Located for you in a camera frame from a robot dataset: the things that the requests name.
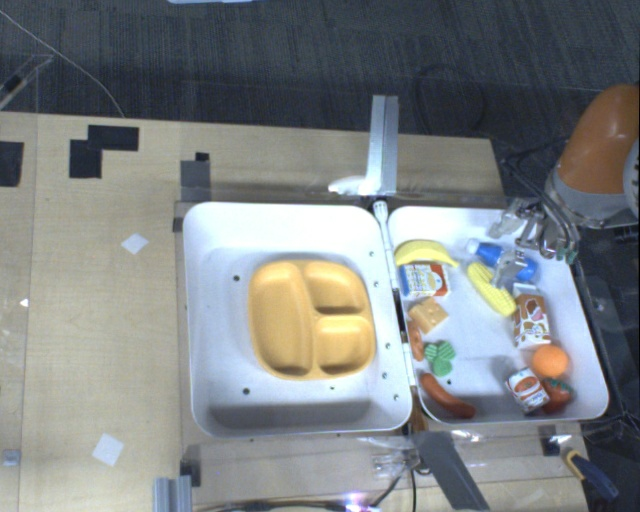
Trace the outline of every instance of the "brown sausage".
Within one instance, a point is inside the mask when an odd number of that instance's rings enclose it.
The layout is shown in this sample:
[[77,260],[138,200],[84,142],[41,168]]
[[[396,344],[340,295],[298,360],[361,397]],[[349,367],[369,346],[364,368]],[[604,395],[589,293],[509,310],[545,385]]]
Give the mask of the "brown sausage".
[[420,385],[436,403],[444,407],[456,418],[469,420],[476,415],[476,408],[473,405],[447,393],[430,373],[423,373],[420,376]]
[[411,353],[416,361],[424,360],[424,343],[422,343],[422,334],[418,329],[418,324],[411,321],[407,323],[407,335],[409,336],[409,344],[411,345]]

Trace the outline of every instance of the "toy orange fruit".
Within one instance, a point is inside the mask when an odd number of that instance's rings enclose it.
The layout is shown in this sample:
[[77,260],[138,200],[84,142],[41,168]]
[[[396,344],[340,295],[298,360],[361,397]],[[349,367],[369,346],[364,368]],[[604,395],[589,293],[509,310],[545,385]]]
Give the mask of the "toy orange fruit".
[[540,377],[555,379],[569,366],[569,356],[560,347],[555,345],[542,345],[531,360],[531,369]]

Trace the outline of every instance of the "white square marker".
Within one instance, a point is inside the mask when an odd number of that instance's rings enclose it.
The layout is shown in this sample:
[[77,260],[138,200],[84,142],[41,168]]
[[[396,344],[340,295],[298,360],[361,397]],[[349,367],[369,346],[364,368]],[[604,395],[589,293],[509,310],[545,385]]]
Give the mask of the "white square marker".
[[113,467],[118,462],[118,457],[120,457],[123,447],[124,443],[118,441],[115,437],[111,437],[109,434],[102,434],[92,455],[100,462]]
[[124,247],[131,254],[138,254],[148,243],[149,240],[147,240],[145,237],[138,233],[134,233],[120,245],[122,245],[122,247]]

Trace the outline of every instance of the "chocolate milk carton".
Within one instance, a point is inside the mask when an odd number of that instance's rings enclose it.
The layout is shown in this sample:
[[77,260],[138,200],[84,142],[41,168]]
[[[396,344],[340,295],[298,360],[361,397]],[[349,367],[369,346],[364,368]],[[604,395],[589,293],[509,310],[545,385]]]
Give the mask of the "chocolate milk carton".
[[513,314],[513,336],[517,348],[532,348],[551,343],[549,320],[544,298],[531,284],[515,283],[513,296],[516,311]]

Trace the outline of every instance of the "gray carpet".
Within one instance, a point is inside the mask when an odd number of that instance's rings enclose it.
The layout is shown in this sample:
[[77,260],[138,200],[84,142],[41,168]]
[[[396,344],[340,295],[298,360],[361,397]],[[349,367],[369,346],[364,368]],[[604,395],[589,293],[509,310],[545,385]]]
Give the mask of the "gray carpet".
[[[498,156],[570,134],[599,91],[638,80],[640,60],[637,0],[0,0],[0,9],[100,79],[127,117],[367,130],[371,95],[393,94],[401,132],[488,136]],[[41,53],[50,52],[0,17],[0,80]],[[8,110],[118,115],[59,57]],[[523,166],[541,183],[560,150]],[[637,325],[637,305],[630,315]],[[626,333],[632,343],[637,333]],[[640,506],[640,456],[624,442],[591,450],[624,489],[606,510]]]

